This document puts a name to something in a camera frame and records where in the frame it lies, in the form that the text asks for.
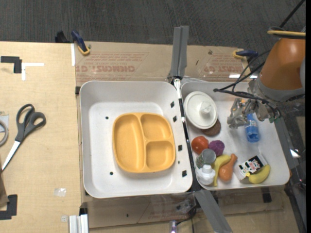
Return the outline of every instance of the black scissors handle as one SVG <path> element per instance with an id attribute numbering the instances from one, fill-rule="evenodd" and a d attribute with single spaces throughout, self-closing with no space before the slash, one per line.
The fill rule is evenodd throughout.
<path id="1" fill-rule="evenodd" d="M 30 110 L 25 115 L 24 121 L 22 123 L 19 122 L 20 115 L 23 111 L 30 107 Z M 37 119 L 42 119 L 39 123 L 35 124 Z M 17 124 L 17 136 L 15 138 L 16 141 L 22 142 L 31 132 L 35 129 L 40 128 L 46 124 L 46 118 L 43 113 L 35 112 L 35 108 L 32 104 L 28 103 L 22 106 L 16 116 L 16 124 Z"/>

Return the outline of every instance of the brown disc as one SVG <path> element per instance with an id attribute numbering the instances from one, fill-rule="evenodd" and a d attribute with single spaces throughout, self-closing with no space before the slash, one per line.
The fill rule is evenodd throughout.
<path id="1" fill-rule="evenodd" d="M 207 136 L 214 136 L 217 135 L 220 132 L 221 129 L 221 124 L 220 121 L 217 119 L 216 123 L 214 124 L 213 127 L 206 129 L 206 130 L 201 130 L 203 134 Z"/>

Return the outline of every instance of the gray ring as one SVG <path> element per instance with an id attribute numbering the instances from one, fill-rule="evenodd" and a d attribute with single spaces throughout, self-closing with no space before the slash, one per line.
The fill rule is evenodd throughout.
<path id="1" fill-rule="evenodd" d="M 0 120 L 0 125 L 4 128 L 4 137 L 0 141 L 0 147 L 1 147 L 6 142 L 6 140 L 8 139 L 9 131 L 8 131 L 8 128 L 6 127 L 5 123 L 2 120 Z"/>

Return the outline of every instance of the white tray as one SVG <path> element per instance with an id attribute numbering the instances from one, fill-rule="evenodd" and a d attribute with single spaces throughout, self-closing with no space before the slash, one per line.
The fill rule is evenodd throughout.
<path id="1" fill-rule="evenodd" d="M 177 92 L 171 84 L 90 81 L 81 87 L 80 105 L 84 187 L 92 197 L 169 194 L 190 189 L 192 173 L 187 143 Z M 118 166 L 112 148 L 113 122 L 130 112 L 157 113 L 170 122 L 176 159 L 169 169 L 137 174 Z"/>
<path id="2" fill-rule="evenodd" d="M 184 100 L 186 96 L 193 91 L 202 91 L 212 97 L 217 106 L 218 119 L 221 123 L 221 131 L 216 136 L 205 137 L 209 141 L 223 141 L 225 144 L 223 154 L 230 155 L 234 153 L 238 157 L 235 166 L 261 153 L 271 166 L 271 171 L 268 178 L 260 184 L 251 184 L 248 181 L 248 178 L 239 181 L 235 174 L 233 174 L 232 179 L 229 182 L 222 182 L 218 179 L 217 186 L 200 185 L 207 190 L 226 190 L 246 187 L 284 185 L 288 182 L 290 173 L 274 123 L 270 123 L 269 120 L 265 120 L 263 122 L 257 120 L 260 135 L 260 141 L 257 143 L 250 143 L 247 141 L 244 127 L 239 127 L 236 130 L 229 128 L 227 124 L 227 117 L 230 115 L 230 109 L 236 97 L 230 94 L 213 91 L 214 88 L 222 88 L 229 84 L 230 83 L 218 82 L 187 82 L 181 87 L 182 98 Z M 247 87 L 247 83 L 239 83 L 235 90 L 247 91 Z M 195 137 L 204 135 L 200 129 L 194 127 L 189 121 L 186 120 L 186 122 L 190 142 Z M 194 160 L 196 157 L 197 154 L 193 152 Z"/>

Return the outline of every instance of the scissors blade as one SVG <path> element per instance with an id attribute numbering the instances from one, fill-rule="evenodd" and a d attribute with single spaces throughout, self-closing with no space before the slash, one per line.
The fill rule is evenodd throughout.
<path id="1" fill-rule="evenodd" d="M 3 163 L 3 166 L 2 166 L 2 171 L 5 169 L 5 167 L 9 164 L 10 160 L 12 159 L 13 155 L 15 154 L 16 150 L 18 149 L 20 145 L 20 142 L 19 141 L 15 141 L 8 156 L 6 157 L 5 159 L 5 162 Z"/>

